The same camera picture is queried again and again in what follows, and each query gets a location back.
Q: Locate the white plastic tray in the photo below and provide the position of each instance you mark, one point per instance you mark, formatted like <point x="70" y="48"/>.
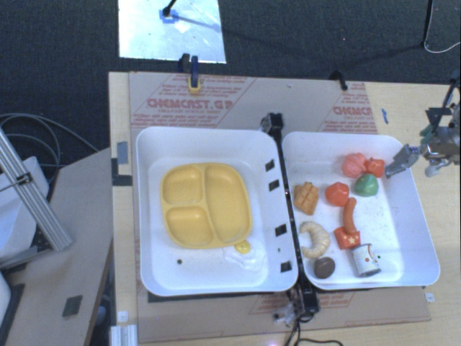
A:
<point x="201" y="142"/>
<point x="396" y="229"/>

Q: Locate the orange sausage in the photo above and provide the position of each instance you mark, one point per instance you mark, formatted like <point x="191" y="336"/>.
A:
<point x="349" y="215"/>

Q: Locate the brown biscuit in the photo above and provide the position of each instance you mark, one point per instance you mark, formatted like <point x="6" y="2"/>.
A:
<point x="324" y="267"/>

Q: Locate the thin black rod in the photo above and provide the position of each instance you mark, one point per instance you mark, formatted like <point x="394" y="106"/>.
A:
<point x="289" y="200"/>

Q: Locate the red cube with star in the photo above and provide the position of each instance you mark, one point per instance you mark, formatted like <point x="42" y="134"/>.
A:
<point x="346" y="239"/>

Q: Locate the pink peach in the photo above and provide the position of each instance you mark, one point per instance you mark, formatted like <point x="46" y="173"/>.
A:
<point x="352" y="165"/>

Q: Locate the white and yellow fried egg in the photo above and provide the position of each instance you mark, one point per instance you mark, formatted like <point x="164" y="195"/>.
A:
<point x="248" y="258"/>

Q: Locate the yellow divided plate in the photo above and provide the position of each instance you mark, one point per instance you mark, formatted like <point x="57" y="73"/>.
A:
<point x="223" y="200"/>

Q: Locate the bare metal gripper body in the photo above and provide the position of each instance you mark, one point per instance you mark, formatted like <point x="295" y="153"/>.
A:
<point x="444" y="141"/>

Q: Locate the red-orange strawberry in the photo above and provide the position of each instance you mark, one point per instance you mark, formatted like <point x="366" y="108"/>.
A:
<point x="375" y="167"/>

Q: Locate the brown cardboard board red print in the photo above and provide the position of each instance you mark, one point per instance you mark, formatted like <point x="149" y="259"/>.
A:
<point x="234" y="101"/>

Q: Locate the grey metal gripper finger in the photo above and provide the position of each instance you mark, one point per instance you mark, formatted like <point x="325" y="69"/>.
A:
<point x="401" y="160"/>

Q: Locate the orange tomato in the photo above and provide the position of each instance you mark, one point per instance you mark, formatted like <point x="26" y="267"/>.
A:
<point x="337" y="194"/>

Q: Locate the orange waffle slice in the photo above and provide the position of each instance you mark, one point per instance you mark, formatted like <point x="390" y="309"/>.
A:
<point x="306" y="198"/>

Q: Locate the green pear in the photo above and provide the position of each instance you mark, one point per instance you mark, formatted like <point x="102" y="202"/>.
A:
<point x="366" y="185"/>

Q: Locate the beige croissant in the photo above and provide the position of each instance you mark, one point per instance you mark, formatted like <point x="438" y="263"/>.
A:
<point x="320" y="241"/>

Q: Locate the small white can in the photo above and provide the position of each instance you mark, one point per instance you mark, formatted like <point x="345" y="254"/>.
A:
<point x="365" y="260"/>

